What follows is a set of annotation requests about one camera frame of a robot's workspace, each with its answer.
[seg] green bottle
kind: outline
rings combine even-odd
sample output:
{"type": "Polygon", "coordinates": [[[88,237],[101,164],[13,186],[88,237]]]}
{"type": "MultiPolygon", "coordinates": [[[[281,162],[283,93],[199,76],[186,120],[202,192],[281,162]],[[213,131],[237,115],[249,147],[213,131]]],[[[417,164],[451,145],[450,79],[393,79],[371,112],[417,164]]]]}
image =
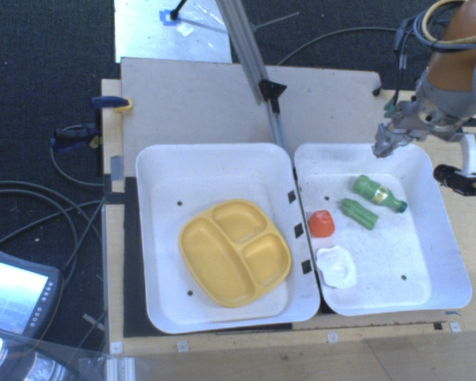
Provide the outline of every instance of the green bottle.
{"type": "Polygon", "coordinates": [[[407,209],[407,203],[396,199],[390,189],[370,180],[368,176],[360,175],[355,182],[353,190],[376,205],[391,207],[399,213],[403,213],[407,209]]]}

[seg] white plastic tray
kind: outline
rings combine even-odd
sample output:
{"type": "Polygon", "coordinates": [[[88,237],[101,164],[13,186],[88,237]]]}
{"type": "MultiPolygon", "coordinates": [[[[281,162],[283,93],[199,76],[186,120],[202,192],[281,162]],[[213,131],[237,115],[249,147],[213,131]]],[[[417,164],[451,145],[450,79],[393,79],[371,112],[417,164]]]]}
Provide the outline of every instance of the white plastic tray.
{"type": "Polygon", "coordinates": [[[470,301],[470,281],[422,149],[409,145],[376,159],[368,144],[304,144],[294,162],[307,218],[328,210],[335,222],[331,237],[311,238],[313,250],[338,245],[355,261],[353,287],[330,287],[320,277],[324,300],[338,314],[460,308],[470,301]],[[398,214],[355,194],[352,185],[361,174],[390,188],[408,209],[398,214]],[[379,216],[373,230],[341,212],[343,198],[379,216]]]}
{"type": "Polygon", "coordinates": [[[292,164],[273,144],[154,145],[137,157],[147,311],[166,333],[304,321],[321,297],[310,260],[292,164]],[[179,253],[178,235],[195,214],[233,198],[254,202],[288,244],[292,268],[276,288],[246,306],[225,308],[198,286],[179,253]]]}

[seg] bottle label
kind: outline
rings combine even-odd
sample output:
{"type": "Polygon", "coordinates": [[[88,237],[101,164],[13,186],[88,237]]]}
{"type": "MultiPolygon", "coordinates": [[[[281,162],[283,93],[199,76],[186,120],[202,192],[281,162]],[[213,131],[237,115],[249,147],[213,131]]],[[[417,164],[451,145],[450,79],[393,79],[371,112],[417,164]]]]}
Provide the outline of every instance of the bottle label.
{"type": "Polygon", "coordinates": [[[374,193],[372,201],[378,205],[388,197],[388,188],[381,185],[374,193]]]}

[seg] blue tape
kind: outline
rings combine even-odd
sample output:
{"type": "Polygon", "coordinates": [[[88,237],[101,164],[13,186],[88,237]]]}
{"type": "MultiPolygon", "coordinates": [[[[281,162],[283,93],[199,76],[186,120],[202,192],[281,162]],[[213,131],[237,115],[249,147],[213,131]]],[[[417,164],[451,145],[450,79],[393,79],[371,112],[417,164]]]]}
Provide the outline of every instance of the blue tape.
{"type": "Polygon", "coordinates": [[[182,22],[182,20],[180,19],[180,16],[178,16],[178,19],[176,19],[174,21],[171,20],[171,10],[159,11],[159,18],[160,18],[161,22],[164,25],[167,25],[167,26],[177,25],[180,22],[182,22]]]}

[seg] red object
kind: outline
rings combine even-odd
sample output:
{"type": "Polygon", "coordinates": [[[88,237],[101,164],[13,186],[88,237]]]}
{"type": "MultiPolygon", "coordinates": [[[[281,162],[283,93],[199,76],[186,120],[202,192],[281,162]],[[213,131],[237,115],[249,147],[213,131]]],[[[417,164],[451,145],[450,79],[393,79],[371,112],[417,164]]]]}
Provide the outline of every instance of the red object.
{"type": "Polygon", "coordinates": [[[329,237],[335,232],[332,215],[327,210],[314,212],[309,219],[309,231],[314,237],[329,237]]]}

